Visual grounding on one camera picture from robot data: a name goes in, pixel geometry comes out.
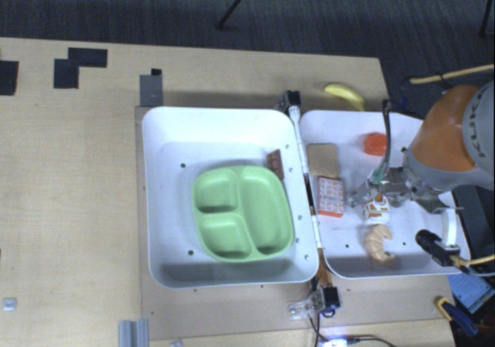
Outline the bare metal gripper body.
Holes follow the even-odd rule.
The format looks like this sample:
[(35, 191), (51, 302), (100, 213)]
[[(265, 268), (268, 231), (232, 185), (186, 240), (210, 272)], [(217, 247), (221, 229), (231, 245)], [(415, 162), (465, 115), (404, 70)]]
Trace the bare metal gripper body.
[(369, 179), (368, 183), (374, 187), (374, 199), (387, 200), (389, 193), (397, 192), (407, 196), (405, 203), (415, 202), (428, 213), (437, 213), (449, 208), (449, 205), (439, 198), (442, 190), (426, 185), (409, 168), (389, 168), (379, 182)]

